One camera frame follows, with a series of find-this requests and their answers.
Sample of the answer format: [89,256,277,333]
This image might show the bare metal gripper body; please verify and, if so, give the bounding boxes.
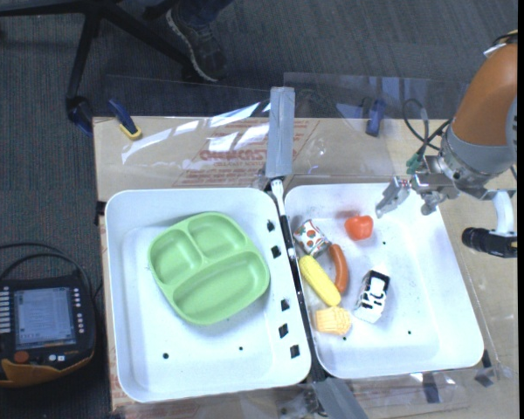
[411,153,493,201]

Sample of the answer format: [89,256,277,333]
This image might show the orange toy pepper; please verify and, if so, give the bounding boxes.
[343,214,376,242]

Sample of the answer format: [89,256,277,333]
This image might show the white plastic tray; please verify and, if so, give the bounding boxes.
[104,187,313,404]
[283,182,486,381]

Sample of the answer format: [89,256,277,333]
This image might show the orange toy sausage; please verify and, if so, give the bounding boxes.
[327,243,350,295]

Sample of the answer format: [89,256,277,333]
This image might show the white can with tomato print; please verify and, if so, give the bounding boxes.
[293,218,331,258]

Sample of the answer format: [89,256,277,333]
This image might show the black and white carton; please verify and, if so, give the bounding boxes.
[353,269,392,325]

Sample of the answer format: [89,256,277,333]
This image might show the yellow toy corn cob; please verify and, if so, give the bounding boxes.
[298,254,343,308]

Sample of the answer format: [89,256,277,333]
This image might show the yellow toy fries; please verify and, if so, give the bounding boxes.
[314,305,353,337]

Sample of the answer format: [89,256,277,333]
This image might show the green divided plate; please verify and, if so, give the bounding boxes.
[147,210,272,326]

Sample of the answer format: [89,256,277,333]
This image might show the brown cardboard board red print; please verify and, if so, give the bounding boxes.
[91,115,519,419]

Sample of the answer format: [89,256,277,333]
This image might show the person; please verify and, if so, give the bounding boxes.
[111,0,255,83]

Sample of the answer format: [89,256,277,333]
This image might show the black chair base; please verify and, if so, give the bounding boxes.
[0,0,202,124]

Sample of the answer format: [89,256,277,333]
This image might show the black cylinder on white bracket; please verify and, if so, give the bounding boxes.
[461,189,519,259]

